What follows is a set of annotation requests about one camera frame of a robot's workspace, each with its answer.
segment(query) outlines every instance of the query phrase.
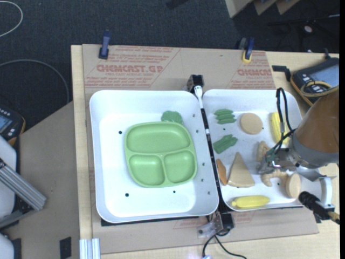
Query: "wooden table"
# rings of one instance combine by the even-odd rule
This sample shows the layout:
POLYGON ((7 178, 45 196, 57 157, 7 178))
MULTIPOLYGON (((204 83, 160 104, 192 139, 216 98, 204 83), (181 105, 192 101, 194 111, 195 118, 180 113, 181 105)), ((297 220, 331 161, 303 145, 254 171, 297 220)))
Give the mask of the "wooden table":
MULTIPOLYGON (((285 65, 291 72, 315 65, 324 59, 323 54, 317 53, 291 53, 291 52, 267 52, 267 59, 272 65, 285 65)), ((72 77, 73 77, 73 102, 75 117, 75 144, 78 176, 78 202, 79 202, 79 226, 80 238, 93 238, 91 220, 91 202, 89 189, 88 150, 86 135, 86 110, 84 95, 84 74, 82 46, 71 46, 72 77)), ((302 115, 308 109, 308 105, 294 92, 281 72, 273 72, 276 87, 283 87, 293 94, 300 106, 302 115)), ((333 204, 336 212, 339 207, 339 168, 336 164, 329 164, 320 168, 323 174, 336 175, 333 179, 333 204)), ((340 258, 340 226, 332 221, 323 221, 318 224, 319 234, 270 238, 263 240, 251 240, 224 243, 224 246, 235 254, 242 254, 247 258, 340 258)), ((155 249, 102 255, 102 258, 201 258, 202 246, 188 246, 169 249, 155 249)), ((230 258, 218 244, 210 244, 206 250, 213 259, 230 258)))

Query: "green divided plate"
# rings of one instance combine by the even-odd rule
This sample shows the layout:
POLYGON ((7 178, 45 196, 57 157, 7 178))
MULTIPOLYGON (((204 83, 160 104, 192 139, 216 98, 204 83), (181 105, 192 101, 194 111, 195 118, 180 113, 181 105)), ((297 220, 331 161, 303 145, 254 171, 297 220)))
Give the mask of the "green divided plate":
POLYGON ((188 130, 176 122, 147 122, 125 135, 127 167, 145 187, 167 187, 192 180, 197 171, 195 148, 188 130))

